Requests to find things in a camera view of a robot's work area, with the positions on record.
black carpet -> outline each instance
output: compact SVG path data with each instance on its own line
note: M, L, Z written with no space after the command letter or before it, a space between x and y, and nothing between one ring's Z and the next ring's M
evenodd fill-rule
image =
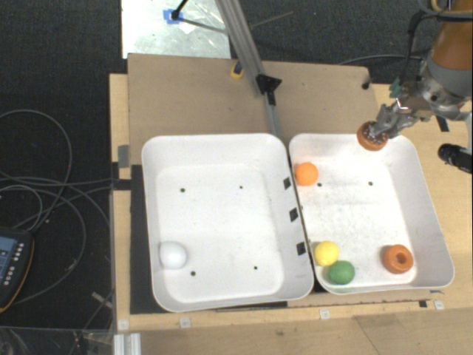
M253 29L263 59L330 64L365 55L405 54L406 27L417 11L416 0L240 1L250 24L293 12ZM422 23L415 49L426 52L438 28L435 21ZM0 115L36 109L54 117L72 144L70 182L111 177L108 76L126 71L120 38L120 0L0 0ZM391 59L358 64L368 66L377 83L390 83L402 65ZM413 63L412 75L417 66ZM67 159L64 136L46 118L19 112L0 121L3 172L63 180ZM0 188L12 183L2 181ZM76 194L67 189L64 196ZM108 192L92 196L108 212ZM52 200L45 195L45 206ZM36 203L27 192L1 193L0 226L14 226L35 214ZM0 325L82 328L100 305L92 293L109 294L107 224L88 200L77 199L74 204L84 216L87 232L77 268L48 293L0 314ZM77 214L68 206L57 207L38 230L35 258L18 301L67 273L77 261L82 240ZM108 308L102 309L90 328L105 328L110 314Z

white tray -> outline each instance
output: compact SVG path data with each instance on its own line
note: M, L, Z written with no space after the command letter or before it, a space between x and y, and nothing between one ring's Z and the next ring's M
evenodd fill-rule
M169 311L304 297L313 269L287 152L272 135L156 137L142 151L152 286ZM164 268L159 247L187 254Z
M316 266L321 285L334 294L390 289L434 288L454 276L415 147L403 136L379 152L363 149L355 135L297 135L290 142L294 168L312 162L314 186L297 186L311 250L323 240L340 249L340 260L355 266L355 278L336 285L328 267ZM404 274L388 272L381 256L402 244L414 257Z

green ball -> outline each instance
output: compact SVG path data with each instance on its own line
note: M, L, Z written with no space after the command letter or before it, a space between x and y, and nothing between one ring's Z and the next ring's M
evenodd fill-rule
M355 267L346 260L339 260L331 265L328 270L328 277L335 284L348 284L355 277Z

orange ring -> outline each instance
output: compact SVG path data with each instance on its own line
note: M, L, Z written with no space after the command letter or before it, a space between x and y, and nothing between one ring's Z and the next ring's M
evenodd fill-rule
M384 252L383 263L393 274L403 274L411 269L414 258L406 247L393 245Z
M365 122L360 126L356 132L358 142L369 151L378 151L386 146L389 135L387 133L381 133L377 137L370 136L370 125L374 125L374 121Z

blue tape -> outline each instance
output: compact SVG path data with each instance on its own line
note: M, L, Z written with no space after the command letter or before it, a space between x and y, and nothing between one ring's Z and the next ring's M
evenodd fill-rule
M184 18L184 15L182 12L179 12L179 20L173 20L171 18L171 14L174 12L174 9L166 9L163 11L163 16L164 19L168 24L179 24L179 20L182 20Z

